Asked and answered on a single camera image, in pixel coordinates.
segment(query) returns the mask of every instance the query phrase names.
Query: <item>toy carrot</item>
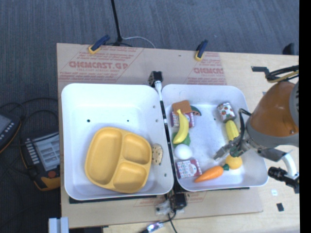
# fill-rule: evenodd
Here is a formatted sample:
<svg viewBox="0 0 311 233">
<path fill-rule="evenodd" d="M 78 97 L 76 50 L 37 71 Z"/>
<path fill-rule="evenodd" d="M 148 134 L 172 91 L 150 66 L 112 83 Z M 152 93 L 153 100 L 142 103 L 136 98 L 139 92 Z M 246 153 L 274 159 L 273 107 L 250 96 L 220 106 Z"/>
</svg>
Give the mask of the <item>toy carrot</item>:
<svg viewBox="0 0 311 233">
<path fill-rule="evenodd" d="M 202 181 L 208 181 L 211 179 L 218 178 L 222 176 L 224 173 L 224 170 L 229 170 L 229 165 L 225 164 L 223 166 L 214 166 L 208 170 L 206 170 L 202 175 L 200 175 L 194 182 L 202 182 Z"/>
</svg>

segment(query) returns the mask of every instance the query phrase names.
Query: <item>blue and yellow clamp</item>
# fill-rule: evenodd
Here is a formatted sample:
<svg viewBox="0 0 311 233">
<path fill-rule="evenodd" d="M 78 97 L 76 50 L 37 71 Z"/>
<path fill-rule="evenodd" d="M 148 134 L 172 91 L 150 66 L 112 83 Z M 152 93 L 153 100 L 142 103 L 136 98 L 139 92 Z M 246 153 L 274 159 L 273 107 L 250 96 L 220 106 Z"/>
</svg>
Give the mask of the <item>blue and yellow clamp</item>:
<svg viewBox="0 0 311 233">
<path fill-rule="evenodd" d="M 205 51 L 205 48 L 206 48 L 206 46 L 207 46 L 207 43 L 208 43 L 208 41 L 207 41 L 207 40 L 204 40 L 204 41 L 202 41 L 201 44 L 197 47 L 197 49 L 196 49 L 196 54 L 195 54 L 195 57 L 194 57 L 197 61 L 201 61 L 201 60 L 202 60 L 202 58 L 203 58 L 203 53 L 204 53 L 204 51 Z"/>
<path fill-rule="evenodd" d="M 105 35 L 101 39 L 99 39 L 94 45 L 88 47 L 88 51 L 90 54 L 96 54 L 101 48 L 101 45 L 104 45 L 106 41 L 110 39 L 109 35 Z"/>
</svg>

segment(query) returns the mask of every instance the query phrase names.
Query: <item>dark gray carpet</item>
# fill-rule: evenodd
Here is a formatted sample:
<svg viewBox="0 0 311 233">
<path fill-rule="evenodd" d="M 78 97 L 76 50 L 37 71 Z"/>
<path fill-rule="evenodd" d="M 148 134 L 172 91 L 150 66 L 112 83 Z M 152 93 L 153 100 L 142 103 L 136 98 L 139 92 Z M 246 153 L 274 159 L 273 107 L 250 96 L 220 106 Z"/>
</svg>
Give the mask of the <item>dark gray carpet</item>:
<svg viewBox="0 0 311 233">
<path fill-rule="evenodd" d="M 299 0 L 115 0 L 124 38 L 147 38 L 157 48 L 282 54 L 299 53 Z M 117 39 L 110 0 L 0 0 L 0 106 L 57 97 L 56 43 L 92 44 Z M 123 40 L 152 48 L 146 40 Z M 57 110 L 51 100 L 27 104 L 29 112 Z M 20 115 L 19 108 L 13 110 Z M 48 114 L 25 131 L 48 128 Z M 0 154 L 0 232 L 45 233 L 60 216 L 59 190 L 40 192 L 25 175 L 18 147 Z"/>
</svg>

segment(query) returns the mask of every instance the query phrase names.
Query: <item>yellow banana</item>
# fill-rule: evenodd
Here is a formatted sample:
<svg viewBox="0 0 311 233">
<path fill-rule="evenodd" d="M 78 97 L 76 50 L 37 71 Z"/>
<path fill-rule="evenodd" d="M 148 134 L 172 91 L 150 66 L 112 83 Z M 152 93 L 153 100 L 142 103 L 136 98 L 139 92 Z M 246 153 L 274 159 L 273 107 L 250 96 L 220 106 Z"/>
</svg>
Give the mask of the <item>yellow banana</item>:
<svg viewBox="0 0 311 233">
<path fill-rule="evenodd" d="M 239 136 L 239 131 L 237 129 L 237 126 L 235 125 L 234 121 L 229 120 L 225 123 L 225 129 L 227 131 L 227 135 L 229 138 L 229 141 L 232 141 L 234 138 Z"/>
<path fill-rule="evenodd" d="M 184 114 L 181 113 L 180 109 L 177 110 L 177 113 L 179 117 L 179 130 L 177 132 L 177 135 L 174 137 L 174 144 L 179 144 L 183 142 L 186 139 L 189 131 L 188 119 L 185 117 Z"/>
</svg>

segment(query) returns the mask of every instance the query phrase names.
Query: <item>beige table surface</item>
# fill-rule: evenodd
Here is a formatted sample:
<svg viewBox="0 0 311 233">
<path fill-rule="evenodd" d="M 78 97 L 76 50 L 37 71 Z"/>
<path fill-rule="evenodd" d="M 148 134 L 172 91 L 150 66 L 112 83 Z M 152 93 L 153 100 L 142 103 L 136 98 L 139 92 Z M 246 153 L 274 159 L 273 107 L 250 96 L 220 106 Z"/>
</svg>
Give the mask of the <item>beige table surface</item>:
<svg viewBox="0 0 311 233">
<path fill-rule="evenodd" d="M 102 53 L 102 56 L 109 53 L 119 54 L 118 59 L 114 57 L 110 62 L 113 66 L 117 61 L 118 65 L 120 63 L 120 66 L 124 67 L 124 71 L 116 74 L 114 79 L 105 80 L 104 77 L 102 80 L 92 81 L 83 79 L 83 75 L 86 75 L 86 72 L 83 74 L 85 69 L 79 69 L 81 73 L 78 73 L 78 77 L 72 75 L 73 65 L 69 66 L 70 61 L 81 60 L 81 56 L 85 57 L 87 47 L 87 45 L 57 44 L 62 157 L 61 91 L 69 83 L 142 84 L 148 79 L 151 71 L 162 71 L 164 76 L 163 85 L 169 83 L 193 83 L 193 80 L 195 80 L 200 84 L 235 86 L 244 93 L 249 111 L 252 112 L 263 92 L 267 91 L 272 84 L 266 81 L 263 73 L 252 72 L 251 66 L 268 67 L 270 71 L 273 71 L 299 63 L 298 56 L 206 52 L 205 64 L 207 63 L 207 65 L 205 67 L 209 68 L 209 70 L 212 70 L 213 67 L 215 69 L 213 69 L 214 74 L 204 74 L 201 71 L 203 78 L 212 77 L 210 79 L 206 78 L 206 83 L 202 83 L 202 79 L 195 76 L 193 71 L 196 68 L 198 70 L 198 68 L 204 67 L 198 66 L 198 62 L 193 58 L 195 54 L 193 51 L 102 47 L 99 52 Z M 282 146 L 278 149 L 286 152 L 293 150 L 291 155 L 299 171 L 299 149 L 292 146 Z M 269 160 L 265 160 L 265 162 L 267 168 L 276 166 L 286 169 L 282 162 L 274 163 Z M 64 171 L 63 164 L 64 160 L 62 158 L 61 172 Z M 184 212 L 178 213 L 173 221 L 178 233 L 300 232 L 300 197 L 285 183 L 269 178 L 264 186 L 251 187 L 246 190 L 190 193 L 190 201 L 191 199 L 195 201 L 196 197 L 198 202 L 189 203 Z M 155 215 L 154 204 L 161 202 L 161 199 L 162 197 L 159 196 L 159 198 L 151 200 L 135 199 L 72 204 L 69 203 L 69 196 L 65 191 L 62 177 L 62 216 L 68 217 L 70 228 L 108 225 L 109 227 L 103 229 L 104 233 L 139 233 L 150 223 L 166 219 L 165 216 Z M 278 211 L 276 205 L 278 203 L 282 203 L 284 211 Z M 168 222 L 165 223 L 164 228 L 157 232 L 172 233 L 174 231 Z"/>
</svg>

